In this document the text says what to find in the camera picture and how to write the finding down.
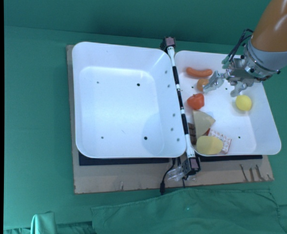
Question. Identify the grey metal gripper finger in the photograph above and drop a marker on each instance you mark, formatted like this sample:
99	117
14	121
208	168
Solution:
213	82
239	88

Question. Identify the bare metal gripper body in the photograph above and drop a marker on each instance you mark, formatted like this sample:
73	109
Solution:
240	71

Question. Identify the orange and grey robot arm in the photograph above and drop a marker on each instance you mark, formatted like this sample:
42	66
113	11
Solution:
272	18

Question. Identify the orange curved toy food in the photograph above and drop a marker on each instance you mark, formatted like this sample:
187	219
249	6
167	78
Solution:
200	83

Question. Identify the yellow toy lemon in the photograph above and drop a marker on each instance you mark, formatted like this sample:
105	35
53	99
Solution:
243	103

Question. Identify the orange toy sausage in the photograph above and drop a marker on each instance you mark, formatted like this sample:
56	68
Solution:
198	72

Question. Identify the red toy pepper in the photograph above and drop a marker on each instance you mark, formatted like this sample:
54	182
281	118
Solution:
196	102

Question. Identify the black and white thin rod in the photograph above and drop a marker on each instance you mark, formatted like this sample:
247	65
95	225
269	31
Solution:
181	101

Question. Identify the white plastic tray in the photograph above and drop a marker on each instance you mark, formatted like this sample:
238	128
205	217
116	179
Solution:
253	125
119	101

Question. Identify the beige toy cheese wedge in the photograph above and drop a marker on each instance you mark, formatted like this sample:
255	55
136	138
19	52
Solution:
201	122

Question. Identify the brown toy chocolate bar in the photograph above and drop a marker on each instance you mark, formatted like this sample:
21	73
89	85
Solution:
192	131

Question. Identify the white and red packet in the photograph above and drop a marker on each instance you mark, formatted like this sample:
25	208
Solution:
224	141

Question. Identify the yellow oval toy food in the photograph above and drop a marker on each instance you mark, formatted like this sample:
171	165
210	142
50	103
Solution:
209	145

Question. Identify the brown cardboard board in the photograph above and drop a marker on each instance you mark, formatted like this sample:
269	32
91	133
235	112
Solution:
218	172

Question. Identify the green cloth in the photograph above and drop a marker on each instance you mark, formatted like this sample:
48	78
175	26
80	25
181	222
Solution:
187	213

